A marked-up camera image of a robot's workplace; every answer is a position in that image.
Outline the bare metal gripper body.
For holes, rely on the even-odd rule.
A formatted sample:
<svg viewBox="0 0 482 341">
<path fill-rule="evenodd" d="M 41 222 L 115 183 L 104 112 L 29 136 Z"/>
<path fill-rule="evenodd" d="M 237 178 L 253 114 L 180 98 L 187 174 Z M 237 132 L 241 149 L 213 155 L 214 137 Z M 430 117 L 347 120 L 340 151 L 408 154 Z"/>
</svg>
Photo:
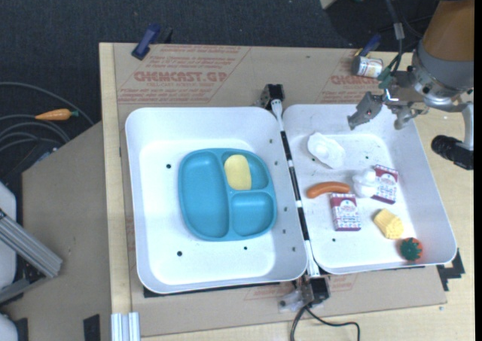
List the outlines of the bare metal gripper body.
<svg viewBox="0 0 482 341">
<path fill-rule="evenodd" d="M 430 74 L 405 71 L 395 73 L 383 101 L 396 114 L 426 114 L 432 108 L 463 112 L 472 110 L 472 102 L 462 99 L 464 92 L 444 86 Z"/>
</svg>

